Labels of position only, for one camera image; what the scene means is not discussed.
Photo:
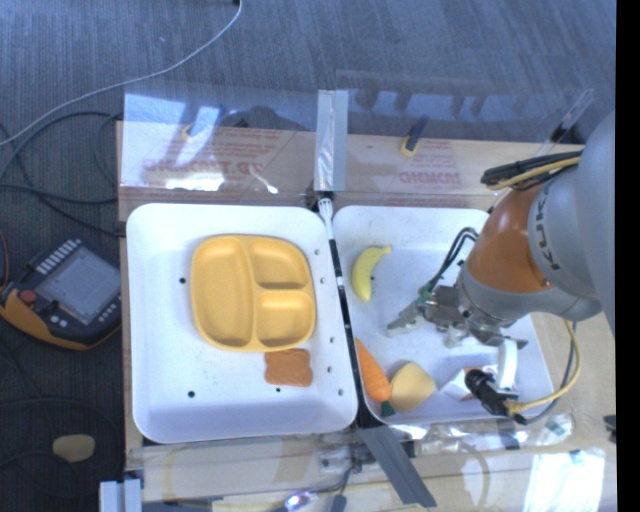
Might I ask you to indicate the yellow divided plate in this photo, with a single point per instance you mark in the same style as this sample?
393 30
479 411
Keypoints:
225 295

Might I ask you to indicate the black cylinder on white bracket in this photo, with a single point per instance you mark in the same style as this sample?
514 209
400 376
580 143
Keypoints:
487 389

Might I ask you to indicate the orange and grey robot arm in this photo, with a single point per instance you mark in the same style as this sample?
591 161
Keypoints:
505 255

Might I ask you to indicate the brown cardboard board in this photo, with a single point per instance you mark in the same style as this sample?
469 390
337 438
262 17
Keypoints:
380 165

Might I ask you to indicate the brown toast slice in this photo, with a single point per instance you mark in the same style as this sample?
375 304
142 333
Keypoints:
289 369

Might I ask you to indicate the orange carrot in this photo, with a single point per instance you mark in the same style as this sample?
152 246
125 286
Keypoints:
374 374

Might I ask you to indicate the white plastic tray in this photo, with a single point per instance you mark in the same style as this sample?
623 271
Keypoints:
420 240
165 320

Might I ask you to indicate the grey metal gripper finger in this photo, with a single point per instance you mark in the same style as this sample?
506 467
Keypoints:
455 339
406 321

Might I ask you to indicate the pale yellow oval object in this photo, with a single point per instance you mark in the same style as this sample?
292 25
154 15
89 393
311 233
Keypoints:
74 446

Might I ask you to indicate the yellow banana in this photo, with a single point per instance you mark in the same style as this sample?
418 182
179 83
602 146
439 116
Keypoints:
364 272

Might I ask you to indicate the pale yellow rounded block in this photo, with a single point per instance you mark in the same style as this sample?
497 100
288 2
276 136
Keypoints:
411 387

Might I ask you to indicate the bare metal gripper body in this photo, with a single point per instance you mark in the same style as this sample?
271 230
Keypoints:
447 306

